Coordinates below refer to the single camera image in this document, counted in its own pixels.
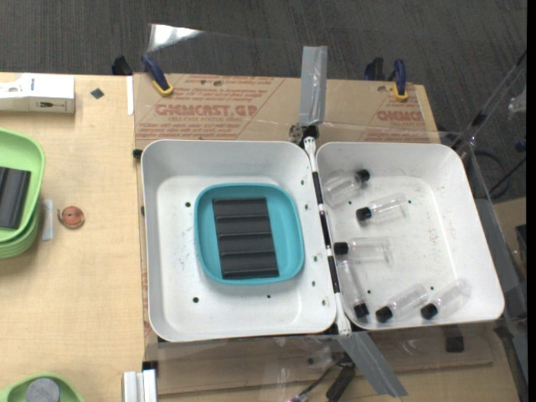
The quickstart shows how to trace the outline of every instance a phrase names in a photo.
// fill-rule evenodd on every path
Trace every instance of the white box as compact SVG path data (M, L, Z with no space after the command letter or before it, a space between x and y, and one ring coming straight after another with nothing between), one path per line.
M375 330L500 317L503 293L465 169L454 151L437 144L334 142L318 149L317 165L321 184L337 170L367 168L371 173L366 189L351 198L351 205L326 206L332 242L356 236L389 237L392 242L392 263L356 265L370 311L366 322L348 316L356 326ZM148 311L160 337L191 342L307 334L333 325L338 312L311 168L307 154L289 142L161 140L146 147L142 177ZM204 274L188 204L219 183L273 183L289 193L305 248L305 265L296 277L233 286L216 284ZM356 209L399 191L412 202L405 220L358 223ZM423 284L433 297L457 277L470 283L472 293L450 316L426 321L416 311L404 320L376 320L374 312L413 283Z
M75 77L24 73L0 84L0 111L75 113Z

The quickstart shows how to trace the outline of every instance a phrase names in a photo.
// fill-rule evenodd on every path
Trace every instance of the black vial cap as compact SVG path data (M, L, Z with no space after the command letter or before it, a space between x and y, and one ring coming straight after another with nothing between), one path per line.
M370 179L370 173L368 170L359 170L355 173L355 178L367 182Z
M355 315L358 318L363 318L369 314L369 309L367 308L367 304L358 304L353 306L353 310L355 311Z
M363 222L364 220L370 219L372 217L372 211L370 211L369 207L363 207L362 209L358 209L355 214L358 216L359 222Z
M420 309L420 315L426 320L430 320L433 316L438 313L437 307L434 304L426 304Z
M393 312L389 307L381 307L376 311L376 319L378 322L385 323L393 316Z
M348 243L335 243L333 245L333 253L335 255L347 255L348 254Z

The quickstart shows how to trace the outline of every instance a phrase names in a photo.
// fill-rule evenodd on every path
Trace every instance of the glass vial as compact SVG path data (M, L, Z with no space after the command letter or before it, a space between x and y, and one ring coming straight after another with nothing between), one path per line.
M369 314L369 309L353 264L348 260L338 260L337 271L344 304L349 310L355 312L358 319L363 319Z
M400 319L411 314L416 308L428 301L428 292L420 284L405 289L390 298L383 307L376 311L378 322L385 323L391 318Z
M386 237L358 237L333 245L335 255L346 255L358 263L386 262L392 266L392 253Z
M447 317L460 308L470 295L471 287L469 284L463 279L455 280L422 307L420 314L426 320L431 320L438 314L441 317Z
M356 215L359 222L369 219L383 218L385 215L390 215L394 211L401 211L402 213L408 208L408 199L403 193L395 193L388 197L383 197L372 201L367 205L358 209Z
M368 170L359 170L354 174L336 172L322 186L323 197L327 204L337 207L348 201L361 188L363 182L369 179Z

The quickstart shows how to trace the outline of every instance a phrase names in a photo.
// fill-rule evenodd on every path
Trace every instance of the teal tray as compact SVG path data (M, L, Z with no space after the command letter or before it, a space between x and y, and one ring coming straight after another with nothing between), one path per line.
M224 279L212 200L215 198L266 198L279 276ZM207 276L226 285L259 285L289 280L302 269L305 254L302 227L294 201L283 189L264 183L226 183L209 186L196 198L195 242L199 262Z

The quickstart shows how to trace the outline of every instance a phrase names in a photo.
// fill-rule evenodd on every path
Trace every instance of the green container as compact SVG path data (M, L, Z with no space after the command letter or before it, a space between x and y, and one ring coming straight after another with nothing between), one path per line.
M0 228L0 248L28 231L28 225L38 206L44 174L44 152L31 137L0 128L0 167L29 171L30 181L23 216L17 229Z
M27 229L12 240L0 243L0 259L7 259L21 255L34 243L39 232L40 207L35 208L35 212L28 224Z
M30 375L0 390L0 402L26 402L28 387L36 379L52 379L59 386L59 400L61 402L84 402L84 398L73 384L61 375L53 373Z

